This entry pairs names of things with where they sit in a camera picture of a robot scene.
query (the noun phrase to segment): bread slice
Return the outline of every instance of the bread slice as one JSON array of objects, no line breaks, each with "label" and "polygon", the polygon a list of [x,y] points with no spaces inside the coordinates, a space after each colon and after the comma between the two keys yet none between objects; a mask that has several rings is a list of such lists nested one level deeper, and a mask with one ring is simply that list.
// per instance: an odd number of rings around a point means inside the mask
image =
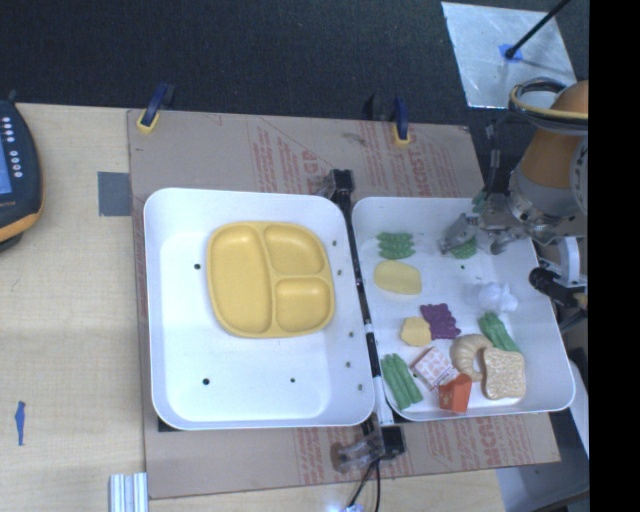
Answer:
[{"label": "bread slice", "polygon": [[524,356],[489,347],[482,352],[485,366],[484,394],[490,400],[522,398],[526,392]]}]

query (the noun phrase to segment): yellow divided plate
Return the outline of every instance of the yellow divided plate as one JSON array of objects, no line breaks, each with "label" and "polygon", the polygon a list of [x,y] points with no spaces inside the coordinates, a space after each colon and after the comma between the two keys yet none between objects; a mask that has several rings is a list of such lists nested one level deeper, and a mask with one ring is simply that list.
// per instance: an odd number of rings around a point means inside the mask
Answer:
[{"label": "yellow divided plate", "polygon": [[324,246],[293,223],[237,222],[215,230],[207,282],[216,318],[236,336],[301,336],[322,329],[334,313]]}]

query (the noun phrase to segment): robotic hand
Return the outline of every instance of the robotic hand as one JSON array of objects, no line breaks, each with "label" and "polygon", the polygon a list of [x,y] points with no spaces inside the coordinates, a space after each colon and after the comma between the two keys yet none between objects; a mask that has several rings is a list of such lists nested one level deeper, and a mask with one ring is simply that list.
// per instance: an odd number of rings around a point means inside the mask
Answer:
[{"label": "robotic hand", "polygon": [[[526,94],[541,91],[556,94],[550,108],[523,101]],[[588,92],[588,81],[566,87],[548,78],[513,88],[509,110],[537,130],[511,173],[506,193],[482,190],[473,212],[461,214],[440,240],[443,254],[474,237],[492,254],[525,237],[543,246],[558,245],[560,267],[542,260],[529,280],[563,306],[586,308],[577,246],[585,233],[576,218],[580,212],[587,214]]]}]

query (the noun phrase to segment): wooden table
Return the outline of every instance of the wooden table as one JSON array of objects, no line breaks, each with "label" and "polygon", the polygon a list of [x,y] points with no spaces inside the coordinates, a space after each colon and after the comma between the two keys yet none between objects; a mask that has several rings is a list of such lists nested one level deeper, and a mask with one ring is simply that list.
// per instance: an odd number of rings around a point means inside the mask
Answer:
[{"label": "wooden table", "polygon": [[[17,107],[46,203],[0,253],[0,510],[107,511],[110,475],[145,471],[131,218],[98,208],[98,173],[129,172],[126,110]],[[356,486],[152,500],[149,510],[339,511]],[[381,497],[383,511],[504,510],[493,470],[385,479]],[[373,509],[375,481],[358,502]]]}]

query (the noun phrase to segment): cardboard sheet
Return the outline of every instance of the cardboard sheet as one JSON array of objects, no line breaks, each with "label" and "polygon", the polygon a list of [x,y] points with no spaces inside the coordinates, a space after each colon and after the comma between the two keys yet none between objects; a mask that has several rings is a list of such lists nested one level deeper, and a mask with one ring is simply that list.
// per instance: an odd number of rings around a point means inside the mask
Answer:
[{"label": "cardboard sheet", "polygon": [[[354,201],[367,196],[472,197],[482,188],[462,126],[410,126],[393,144],[379,121],[161,112],[149,134],[128,113],[132,217],[146,471],[152,499],[356,481],[330,452],[362,437],[359,427],[183,432],[163,425],[151,402],[142,209],[165,187],[315,193],[331,169],[351,169]],[[547,414],[403,423],[407,451],[383,478],[540,464],[559,460]]]}]

